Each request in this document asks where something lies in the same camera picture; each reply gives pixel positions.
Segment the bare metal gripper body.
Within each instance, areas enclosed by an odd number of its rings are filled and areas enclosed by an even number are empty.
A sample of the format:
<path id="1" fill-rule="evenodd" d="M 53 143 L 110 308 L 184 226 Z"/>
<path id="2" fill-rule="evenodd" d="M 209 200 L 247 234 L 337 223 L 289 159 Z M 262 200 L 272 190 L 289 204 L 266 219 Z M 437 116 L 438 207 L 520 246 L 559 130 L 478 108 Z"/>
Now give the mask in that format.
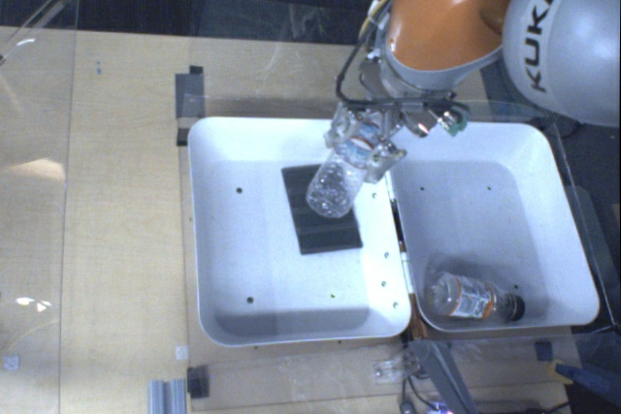
<path id="1" fill-rule="evenodd" d="M 384 139 L 394 136 L 403 128 L 417 137 L 425 138 L 436 126 L 455 137 L 467 127 L 467 106 L 456 102 L 451 93 L 362 100 L 345 98 L 344 105 L 356 117 L 373 122 Z"/>

